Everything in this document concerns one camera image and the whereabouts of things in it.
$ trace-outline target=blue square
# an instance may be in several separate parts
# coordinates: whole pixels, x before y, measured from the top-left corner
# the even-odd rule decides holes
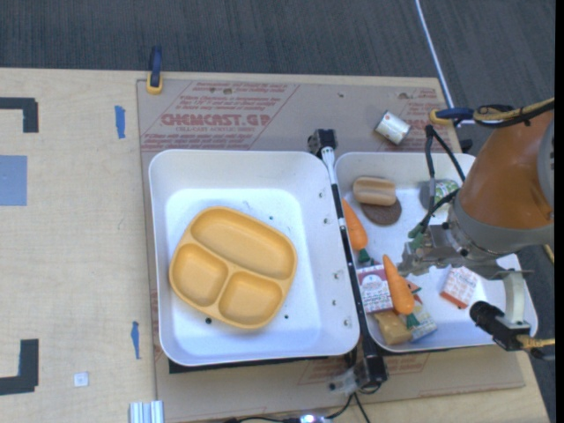
[[[0,205],[27,205],[25,155],[0,155]]]

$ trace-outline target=white cable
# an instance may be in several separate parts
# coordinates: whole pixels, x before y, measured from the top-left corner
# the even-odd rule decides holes
[[[425,17],[423,16],[423,11],[421,10],[421,5],[419,0],[415,0],[415,6],[417,6],[417,12],[419,13],[419,20],[421,21],[421,25],[423,25],[423,31],[425,32],[425,36],[427,37],[427,43],[429,44],[429,48],[431,49],[431,55],[433,56],[434,60],[434,67],[437,69],[437,73],[439,74],[439,80],[441,81],[442,89],[444,91],[445,99],[447,100],[447,105],[449,108],[453,108],[454,104],[452,103],[452,98],[450,97],[449,87],[447,86],[447,82],[442,74],[442,68],[439,64],[439,58],[437,57],[436,52],[434,51],[433,40],[431,39],[431,35],[429,34],[429,30],[427,29],[427,23],[425,22]]]

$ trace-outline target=white small container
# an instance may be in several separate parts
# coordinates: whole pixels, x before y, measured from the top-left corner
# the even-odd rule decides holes
[[[376,133],[380,133],[383,137],[389,139],[395,145],[399,145],[409,133],[412,126],[403,119],[386,111],[380,122],[374,128]]]

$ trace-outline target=toy carrot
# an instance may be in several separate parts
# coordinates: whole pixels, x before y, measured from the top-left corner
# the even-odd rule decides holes
[[[365,250],[365,247],[368,245],[367,231],[364,230],[364,226],[349,203],[344,199],[341,199],[341,201],[343,202],[343,213],[345,214],[345,222],[348,228],[351,246],[354,250],[359,251],[359,262],[368,262],[370,255]]]
[[[412,290],[407,285],[403,277],[399,275],[396,265],[385,254],[382,257],[384,263],[384,270],[388,278],[388,287],[390,288],[391,300],[394,304],[394,309],[402,315],[407,317],[407,328],[417,326],[419,322],[413,314],[415,307],[415,299],[413,298]]]

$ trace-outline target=yellow divided plate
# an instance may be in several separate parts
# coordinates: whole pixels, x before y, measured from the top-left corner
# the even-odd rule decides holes
[[[215,206],[190,222],[168,277],[178,296],[208,316],[257,329],[278,313],[296,266],[296,250],[280,231]]]

